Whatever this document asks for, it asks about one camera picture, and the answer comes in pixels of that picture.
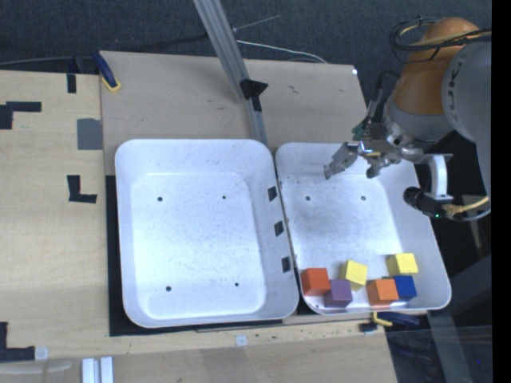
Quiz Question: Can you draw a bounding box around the pale wood board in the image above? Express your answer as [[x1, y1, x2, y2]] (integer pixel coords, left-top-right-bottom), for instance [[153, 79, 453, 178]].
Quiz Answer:
[[98, 49, 430, 334]]

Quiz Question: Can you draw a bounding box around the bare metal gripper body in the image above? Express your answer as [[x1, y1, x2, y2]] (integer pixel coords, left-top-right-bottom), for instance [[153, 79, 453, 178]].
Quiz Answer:
[[357, 126, 426, 164]]

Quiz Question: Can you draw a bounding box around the orange cube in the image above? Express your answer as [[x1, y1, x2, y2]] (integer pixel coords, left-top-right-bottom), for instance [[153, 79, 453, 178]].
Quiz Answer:
[[366, 278, 401, 308], [299, 267, 332, 298]]

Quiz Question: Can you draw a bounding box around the purple cube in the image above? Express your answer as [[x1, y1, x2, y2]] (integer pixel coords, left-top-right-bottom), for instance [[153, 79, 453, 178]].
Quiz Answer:
[[323, 278, 354, 310]]

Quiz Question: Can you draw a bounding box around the blue cube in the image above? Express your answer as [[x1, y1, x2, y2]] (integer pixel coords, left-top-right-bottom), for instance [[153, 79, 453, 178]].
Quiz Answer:
[[393, 274, 418, 302]]

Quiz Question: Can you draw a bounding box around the white plastic tray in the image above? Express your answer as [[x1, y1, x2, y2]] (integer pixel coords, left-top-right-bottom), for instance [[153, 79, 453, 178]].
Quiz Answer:
[[274, 141, 453, 316], [114, 138, 301, 330]]

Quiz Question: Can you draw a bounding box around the yellow cube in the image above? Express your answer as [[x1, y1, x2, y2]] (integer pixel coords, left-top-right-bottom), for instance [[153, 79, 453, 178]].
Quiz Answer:
[[385, 252, 420, 278], [339, 259, 369, 293]]

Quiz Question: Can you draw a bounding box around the black cylinder on white bracket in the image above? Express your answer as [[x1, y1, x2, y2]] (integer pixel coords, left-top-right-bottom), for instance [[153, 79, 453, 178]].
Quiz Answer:
[[402, 153, 455, 219]]

